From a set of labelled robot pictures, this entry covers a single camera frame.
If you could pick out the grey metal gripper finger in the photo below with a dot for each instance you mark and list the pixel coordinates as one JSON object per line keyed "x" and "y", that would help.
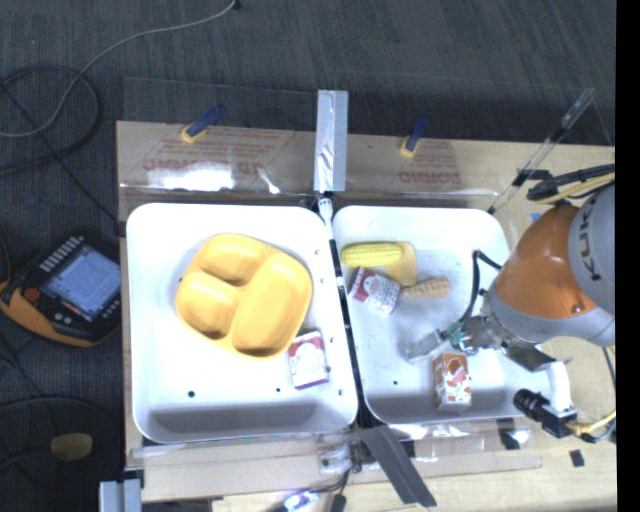
{"x": 426, "y": 346}
{"x": 531, "y": 356}

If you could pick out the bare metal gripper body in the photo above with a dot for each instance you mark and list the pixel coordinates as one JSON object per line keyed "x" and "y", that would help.
{"x": 484, "y": 334}

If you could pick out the brown cardboard board, red print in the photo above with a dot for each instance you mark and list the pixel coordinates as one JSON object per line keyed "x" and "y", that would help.
{"x": 215, "y": 160}

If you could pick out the yellow corn cob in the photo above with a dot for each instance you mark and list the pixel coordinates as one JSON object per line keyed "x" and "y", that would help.
{"x": 371, "y": 254}

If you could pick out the yellow round object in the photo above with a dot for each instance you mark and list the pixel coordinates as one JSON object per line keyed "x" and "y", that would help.
{"x": 71, "y": 446}

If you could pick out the orange juice carton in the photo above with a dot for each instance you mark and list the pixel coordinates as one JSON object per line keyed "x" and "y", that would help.
{"x": 451, "y": 382}

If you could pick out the tan ridged bread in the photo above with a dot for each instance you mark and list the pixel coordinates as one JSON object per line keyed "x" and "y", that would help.
{"x": 427, "y": 288}

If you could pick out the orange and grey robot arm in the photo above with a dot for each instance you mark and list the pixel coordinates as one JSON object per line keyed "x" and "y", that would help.
{"x": 545, "y": 272}

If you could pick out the black cylinder on white bracket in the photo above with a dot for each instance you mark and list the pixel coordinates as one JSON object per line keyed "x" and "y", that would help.
{"x": 545, "y": 407}

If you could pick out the white plastic tray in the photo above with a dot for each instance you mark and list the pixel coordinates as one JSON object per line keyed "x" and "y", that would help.
{"x": 400, "y": 350}
{"x": 220, "y": 395}

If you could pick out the red and white carton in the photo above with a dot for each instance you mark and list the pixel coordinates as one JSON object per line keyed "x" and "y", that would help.
{"x": 376, "y": 291}
{"x": 307, "y": 361}

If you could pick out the yellow divided plate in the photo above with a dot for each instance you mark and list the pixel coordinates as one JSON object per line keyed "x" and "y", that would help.
{"x": 260, "y": 305}

